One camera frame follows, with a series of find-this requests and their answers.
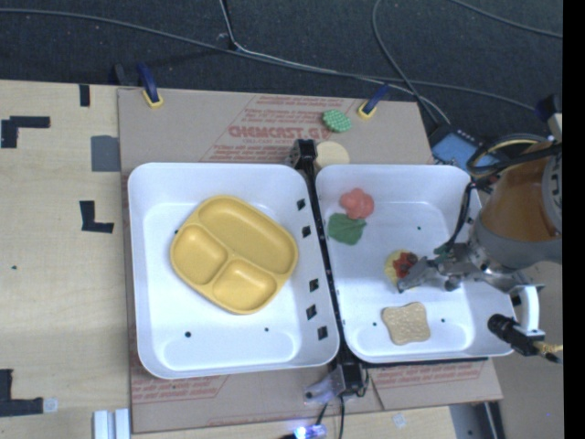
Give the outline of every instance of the yellow divided plate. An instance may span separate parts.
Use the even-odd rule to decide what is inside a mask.
[[[235,314],[266,306],[298,260],[291,234],[247,202],[219,195],[187,218],[171,245],[175,272],[210,301]]]

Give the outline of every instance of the light wood surface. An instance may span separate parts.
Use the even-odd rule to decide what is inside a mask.
[[[92,136],[118,136],[116,90],[92,86],[87,108],[77,85],[0,81],[0,119],[51,118],[0,149],[0,369],[14,369],[13,398],[58,401],[57,412],[0,418],[3,438],[91,437],[93,412],[129,407],[121,179],[90,162]],[[81,231],[81,200],[95,200],[96,221],[113,222],[112,234]],[[339,418],[324,422],[334,437]],[[269,439],[298,425],[144,437]],[[455,434],[448,407],[346,417],[345,439],[372,437]]]

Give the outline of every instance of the cardboard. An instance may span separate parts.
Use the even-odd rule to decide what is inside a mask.
[[[142,367],[135,341],[128,176],[148,162],[285,163],[298,138],[337,142],[354,164],[430,164],[418,107],[412,102],[381,102],[376,115],[364,121],[356,115],[364,100],[161,93],[165,103],[151,109],[140,89],[118,90],[133,431],[314,418],[322,405],[307,402],[303,389],[322,379],[326,366],[188,380],[157,379]],[[330,109],[343,112],[352,128],[342,134],[327,130],[321,117]],[[365,397],[347,402],[350,414],[501,398],[491,360],[396,366],[369,373]]]

